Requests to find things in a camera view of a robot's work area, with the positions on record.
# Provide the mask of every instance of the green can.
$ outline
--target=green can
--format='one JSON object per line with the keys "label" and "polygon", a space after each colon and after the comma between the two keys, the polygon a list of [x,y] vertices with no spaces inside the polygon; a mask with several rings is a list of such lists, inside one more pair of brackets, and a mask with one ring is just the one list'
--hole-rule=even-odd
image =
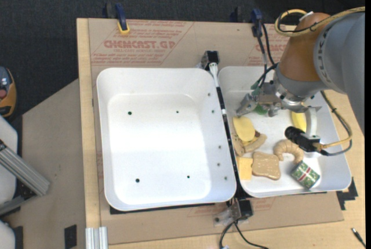
{"label": "green can", "polygon": [[304,187],[310,189],[319,180],[320,176],[304,161],[298,163],[291,172],[294,177]]}

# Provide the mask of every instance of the cheese slice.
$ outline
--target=cheese slice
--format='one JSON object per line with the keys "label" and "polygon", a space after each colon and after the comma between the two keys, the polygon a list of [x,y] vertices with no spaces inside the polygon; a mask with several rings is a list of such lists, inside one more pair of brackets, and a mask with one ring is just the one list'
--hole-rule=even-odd
{"label": "cheese slice", "polygon": [[251,180],[253,159],[249,157],[236,157],[240,180]]}
{"label": "cheese slice", "polygon": [[255,136],[255,129],[251,120],[245,116],[233,117],[234,129],[243,142],[250,142]]}

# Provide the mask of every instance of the blue clamp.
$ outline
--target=blue clamp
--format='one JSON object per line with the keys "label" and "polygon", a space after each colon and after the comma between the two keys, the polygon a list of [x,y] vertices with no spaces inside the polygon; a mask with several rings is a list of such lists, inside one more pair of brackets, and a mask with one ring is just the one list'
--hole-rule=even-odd
{"label": "blue clamp", "polygon": [[115,4],[116,12],[117,12],[117,25],[120,30],[121,34],[127,34],[130,31],[128,22],[126,21],[125,12],[123,10],[123,7],[121,3]]}
{"label": "blue clamp", "polygon": [[241,20],[242,10],[240,6],[237,6],[234,11],[230,14],[230,22],[239,23]]}
{"label": "blue clamp", "polygon": [[251,22],[254,23],[252,27],[254,37],[261,37],[263,33],[261,32],[261,20],[263,15],[261,14],[260,9],[253,9],[251,12]]}

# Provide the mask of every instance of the black wire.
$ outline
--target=black wire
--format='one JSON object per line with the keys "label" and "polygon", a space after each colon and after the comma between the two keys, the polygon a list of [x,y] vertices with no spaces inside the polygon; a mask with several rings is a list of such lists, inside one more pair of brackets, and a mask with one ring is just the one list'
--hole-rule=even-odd
{"label": "black wire", "polygon": [[239,227],[238,227],[238,219],[234,222],[231,222],[230,224],[228,224],[222,231],[221,235],[220,235],[220,239],[219,239],[219,249],[223,249],[223,238],[225,236],[225,234],[227,233],[227,231],[231,228],[231,226],[234,225],[236,228],[237,228],[237,231],[238,233],[240,234],[240,236],[243,238],[243,240],[245,242],[247,242],[249,245],[251,246],[255,246],[255,247],[258,247],[258,248],[261,248],[261,249],[268,249],[267,247],[265,246],[261,246],[261,245],[257,245],[257,244],[254,244],[254,243],[251,243],[249,242],[245,236],[242,234],[242,232],[240,231]]}
{"label": "black wire", "polygon": [[[263,58],[265,58],[265,49],[264,49],[264,45],[263,45],[263,42],[261,41],[261,38],[260,36],[258,35],[257,36],[257,40],[259,42],[259,46],[260,46],[260,49],[261,49],[261,54],[263,54]],[[267,62],[264,62],[264,74],[263,74],[263,79],[261,80],[261,83],[259,85],[259,87],[261,88],[264,84],[264,81],[265,81],[265,75],[267,74]]]}
{"label": "black wire", "polygon": [[265,79],[265,76],[273,69],[275,69],[277,67],[278,63],[275,63],[274,65],[270,66],[265,72],[264,74],[261,75],[261,77],[257,80],[257,82],[259,83],[263,78]]}
{"label": "black wire", "polygon": [[230,224],[228,224],[222,231],[221,235],[220,235],[220,239],[219,239],[219,249],[223,249],[223,238],[224,238],[224,235],[227,233],[227,231],[229,230],[229,228],[231,228],[231,226],[233,225],[234,222],[231,222]]}
{"label": "black wire", "polygon": [[[281,13],[281,14],[278,16],[278,22],[277,22],[277,28],[278,28],[278,30],[279,30],[280,32],[282,32],[282,33],[300,33],[300,32],[302,32],[302,31],[304,31],[304,30],[310,28],[310,27],[307,27],[307,28],[304,28],[304,29],[301,29],[301,30],[283,30],[283,29],[281,29],[282,14],[283,14],[283,13]],[[287,15],[285,18],[287,18],[287,17],[289,17],[289,16],[291,16],[291,15],[298,15],[298,16],[301,16],[301,17],[304,16],[304,14],[301,14],[301,13],[291,13],[291,14]]]}
{"label": "black wire", "polygon": [[[336,108],[334,108],[332,105],[331,105],[331,102],[329,101],[329,99],[327,98],[326,94],[324,93],[324,91],[321,91],[321,95],[323,97],[323,99],[325,100],[325,102],[327,103],[327,105],[329,106],[329,108],[331,109],[331,112],[335,114],[335,116],[337,117],[337,119],[340,121],[340,123],[342,124],[342,126],[345,128],[345,130],[347,131],[348,135],[351,134],[349,128],[348,128],[348,125],[344,122],[343,118],[337,113],[336,111]],[[336,156],[336,155],[339,155],[339,154],[343,154],[347,151],[350,150],[350,148],[352,148],[352,140],[349,141],[349,146],[342,150],[342,151],[338,151],[338,152],[335,152],[335,153],[329,153],[327,152],[326,150],[321,150],[321,153],[325,156]]]}
{"label": "black wire", "polygon": [[268,249],[268,248],[265,247],[265,246],[261,246],[261,245],[257,245],[257,244],[254,244],[254,243],[249,242],[249,241],[244,237],[244,235],[242,234],[242,232],[240,231],[240,229],[239,229],[239,227],[238,227],[238,225],[237,225],[237,221],[235,221],[235,222],[233,222],[233,223],[234,223],[234,226],[237,228],[237,231],[239,232],[239,235],[243,238],[243,240],[244,240],[245,242],[247,242],[247,243],[250,244],[251,246],[259,247],[259,248],[261,248],[261,249]]}
{"label": "black wire", "polygon": [[271,55],[271,48],[269,46],[267,28],[265,27],[264,23],[262,23],[261,26],[263,27],[263,31],[264,31],[265,44],[267,45],[267,54],[268,54],[269,60],[271,61],[272,65],[274,65],[275,63],[274,63],[274,60],[273,60],[272,55]]}

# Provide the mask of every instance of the white tray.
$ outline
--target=white tray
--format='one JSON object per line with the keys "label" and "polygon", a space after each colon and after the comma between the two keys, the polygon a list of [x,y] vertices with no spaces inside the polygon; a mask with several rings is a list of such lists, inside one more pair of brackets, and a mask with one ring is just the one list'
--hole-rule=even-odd
{"label": "white tray", "polygon": [[[219,72],[220,87],[223,93],[227,111],[228,123],[231,133],[234,133],[232,118],[236,115],[236,109],[240,107],[243,97],[252,90],[250,87],[263,73],[262,67],[225,67]],[[267,75],[266,81],[272,79],[273,71]],[[331,113],[321,94],[317,94],[306,105],[321,106],[317,112],[317,135],[321,137],[321,143],[330,143],[339,140]],[[280,110],[277,116],[259,115],[255,112],[245,115],[250,118],[255,129],[267,135],[266,142],[256,151],[272,154],[273,146],[281,139],[285,139],[284,131],[292,126],[290,111]],[[328,151],[341,151],[341,146],[328,148]],[[253,176],[249,181],[241,181],[243,189],[253,197],[270,197],[287,194],[300,194],[308,192],[328,192],[343,190],[351,183],[351,174],[344,154],[338,156],[317,156],[309,158],[305,154],[304,162],[320,174],[320,180],[309,191],[297,181],[290,172],[294,167],[293,156],[284,154],[284,161],[279,162],[281,178],[277,181],[265,177]]]}
{"label": "white tray", "polygon": [[212,76],[108,68],[97,78],[104,190],[133,211],[224,202],[236,181]]}

